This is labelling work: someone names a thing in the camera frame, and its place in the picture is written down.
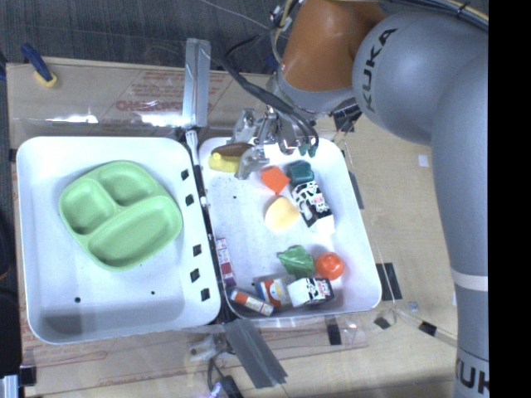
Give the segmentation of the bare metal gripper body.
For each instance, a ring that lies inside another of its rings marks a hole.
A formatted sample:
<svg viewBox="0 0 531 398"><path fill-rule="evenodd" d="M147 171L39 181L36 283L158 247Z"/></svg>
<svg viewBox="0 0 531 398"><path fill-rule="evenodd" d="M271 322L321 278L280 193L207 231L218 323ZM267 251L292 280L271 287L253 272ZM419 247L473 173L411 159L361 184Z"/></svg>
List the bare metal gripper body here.
<svg viewBox="0 0 531 398"><path fill-rule="evenodd" d="M257 146L276 144L285 155L315 155L319 148L319 134L310 120L297 112L281 112L267 106L255 138Z"/></svg>

